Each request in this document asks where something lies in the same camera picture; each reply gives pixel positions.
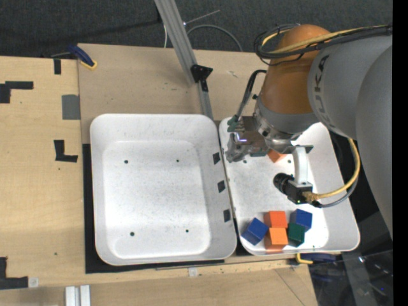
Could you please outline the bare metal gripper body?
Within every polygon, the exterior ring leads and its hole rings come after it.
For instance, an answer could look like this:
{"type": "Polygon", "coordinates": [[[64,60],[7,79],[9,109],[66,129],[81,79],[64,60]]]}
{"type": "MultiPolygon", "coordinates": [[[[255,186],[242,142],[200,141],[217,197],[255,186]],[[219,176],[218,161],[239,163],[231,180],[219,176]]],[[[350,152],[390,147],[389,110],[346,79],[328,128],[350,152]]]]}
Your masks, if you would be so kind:
{"type": "Polygon", "coordinates": [[[279,154],[290,154],[294,150],[292,141],[300,133],[285,133],[277,130],[262,117],[234,115],[231,118],[231,137],[238,145],[249,143],[253,146],[252,154],[266,154],[274,150],[279,154]]]}

